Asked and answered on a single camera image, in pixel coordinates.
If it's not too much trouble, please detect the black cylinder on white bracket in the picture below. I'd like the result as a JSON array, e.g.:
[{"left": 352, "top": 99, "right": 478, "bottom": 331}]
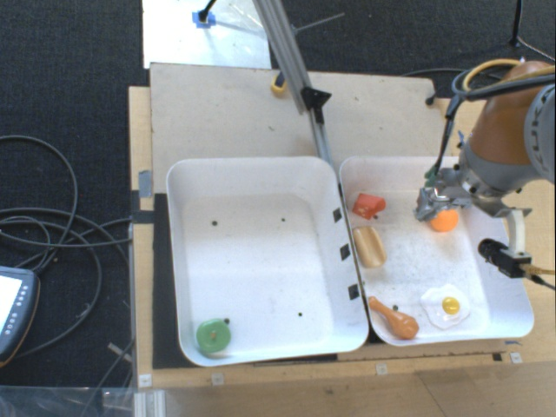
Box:
[{"left": 477, "top": 206, "right": 533, "bottom": 280}]

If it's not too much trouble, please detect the white and yellow fried egg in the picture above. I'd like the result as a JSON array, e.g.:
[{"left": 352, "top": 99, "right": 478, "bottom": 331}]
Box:
[{"left": 420, "top": 283, "right": 472, "bottom": 331}]

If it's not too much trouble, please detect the green round doughnut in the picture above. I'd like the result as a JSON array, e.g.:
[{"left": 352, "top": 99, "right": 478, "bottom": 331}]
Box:
[{"left": 195, "top": 318, "right": 232, "bottom": 355}]

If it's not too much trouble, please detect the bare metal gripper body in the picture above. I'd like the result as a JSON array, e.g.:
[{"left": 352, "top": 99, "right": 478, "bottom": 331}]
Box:
[{"left": 423, "top": 167, "right": 477, "bottom": 212}]

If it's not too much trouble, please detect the pale wood board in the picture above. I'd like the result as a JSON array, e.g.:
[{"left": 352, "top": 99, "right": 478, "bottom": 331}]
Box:
[{"left": 149, "top": 62, "right": 507, "bottom": 367}]

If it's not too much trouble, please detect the brown chicken drumstick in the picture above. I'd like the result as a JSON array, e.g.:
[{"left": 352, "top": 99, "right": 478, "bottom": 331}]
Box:
[{"left": 368, "top": 295, "right": 420, "bottom": 341}]

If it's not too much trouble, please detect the white plastic tray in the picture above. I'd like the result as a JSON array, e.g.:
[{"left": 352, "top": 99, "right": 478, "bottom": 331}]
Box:
[
  {"left": 338, "top": 154, "right": 536, "bottom": 348},
  {"left": 166, "top": 156, "right": 371, "bottom": 367}
]

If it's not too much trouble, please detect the red carton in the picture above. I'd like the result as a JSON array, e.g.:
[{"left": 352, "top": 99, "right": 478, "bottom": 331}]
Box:
[{"left": 351, "top": 193, "right": 387, "bottom": 221}]

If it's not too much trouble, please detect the orange ball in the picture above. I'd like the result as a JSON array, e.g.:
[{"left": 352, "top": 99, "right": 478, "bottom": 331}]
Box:
[{"left": 429, "top": 208, "right": 460, "bottom": 234}]

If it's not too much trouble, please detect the tan hot dog bun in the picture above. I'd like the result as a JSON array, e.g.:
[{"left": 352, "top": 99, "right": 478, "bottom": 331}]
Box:
[{"left": 352, "top": 226, "right": 388, "bottom": 269}]

